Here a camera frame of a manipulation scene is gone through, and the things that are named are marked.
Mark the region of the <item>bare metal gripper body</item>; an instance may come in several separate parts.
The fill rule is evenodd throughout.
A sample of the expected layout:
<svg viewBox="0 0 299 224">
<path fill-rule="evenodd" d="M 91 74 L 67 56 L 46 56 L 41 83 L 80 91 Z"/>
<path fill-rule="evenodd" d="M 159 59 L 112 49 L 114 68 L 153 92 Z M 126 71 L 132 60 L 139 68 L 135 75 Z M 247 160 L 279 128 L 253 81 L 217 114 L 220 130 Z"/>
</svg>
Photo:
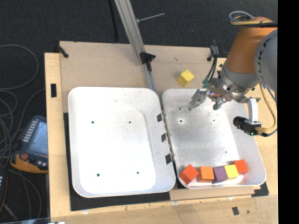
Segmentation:
<svg viewBox="0 0 299 224">
<path fill-rule="evenodd" d="M 226 100 L 246 103 L 249 99 L 245 96 L 249 90 L 236 85 L 230 79 L 213 78 L 209 85 L 209 89 L 210 93 L 213 93 L 214 96 L 218 96 Z"/>
</svg>

